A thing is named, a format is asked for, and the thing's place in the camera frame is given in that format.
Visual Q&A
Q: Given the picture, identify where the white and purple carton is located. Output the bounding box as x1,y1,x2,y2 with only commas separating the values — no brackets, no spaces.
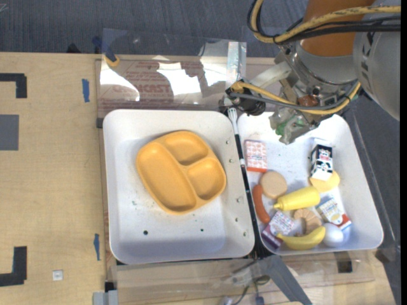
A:
261,210,296,249

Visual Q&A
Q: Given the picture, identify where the thin black and white rod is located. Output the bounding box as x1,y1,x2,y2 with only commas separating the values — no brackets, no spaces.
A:
226,107,265,260

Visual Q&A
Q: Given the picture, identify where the tan round biscuit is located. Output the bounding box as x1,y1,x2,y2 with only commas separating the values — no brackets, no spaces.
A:
259,170,288,200

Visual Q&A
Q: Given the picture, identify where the black and white milk carton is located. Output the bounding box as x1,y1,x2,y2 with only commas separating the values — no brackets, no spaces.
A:
310,137,334,182

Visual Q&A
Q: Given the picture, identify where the tan croissant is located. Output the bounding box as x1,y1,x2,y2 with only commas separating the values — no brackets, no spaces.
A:
293,208,324,236

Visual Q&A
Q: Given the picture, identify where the pink patterned small carton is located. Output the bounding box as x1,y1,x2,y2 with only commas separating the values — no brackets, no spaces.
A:
244,139,268,173

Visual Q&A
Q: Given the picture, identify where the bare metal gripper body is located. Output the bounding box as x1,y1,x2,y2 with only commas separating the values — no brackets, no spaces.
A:
279,58,359,128

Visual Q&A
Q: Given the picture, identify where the black cylinder on white bracket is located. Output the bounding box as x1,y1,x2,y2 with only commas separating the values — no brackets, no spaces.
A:
222,62,295,117

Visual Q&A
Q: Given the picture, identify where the orange sausage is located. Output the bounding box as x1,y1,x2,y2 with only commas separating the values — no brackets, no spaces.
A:
252,184,271,224

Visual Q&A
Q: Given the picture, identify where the white egg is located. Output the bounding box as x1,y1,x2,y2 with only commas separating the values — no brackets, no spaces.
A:
322,222,345,248

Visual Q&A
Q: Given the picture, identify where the white plastic tray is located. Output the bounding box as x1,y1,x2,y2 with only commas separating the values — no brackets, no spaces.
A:
102,108,256,265
237,111,385,256

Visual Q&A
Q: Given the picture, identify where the yellow divided plate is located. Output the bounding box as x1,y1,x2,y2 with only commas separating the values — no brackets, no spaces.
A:
135,130,227,215

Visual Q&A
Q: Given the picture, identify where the white carton yellow red print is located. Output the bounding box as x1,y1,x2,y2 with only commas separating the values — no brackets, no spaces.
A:
316,196,352,231

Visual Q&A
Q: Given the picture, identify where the yellow banana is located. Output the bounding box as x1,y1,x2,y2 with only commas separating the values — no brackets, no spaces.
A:
275,226,326,251

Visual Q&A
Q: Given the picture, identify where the yellow mustard bottle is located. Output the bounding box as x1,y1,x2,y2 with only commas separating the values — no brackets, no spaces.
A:
273,186,321,212

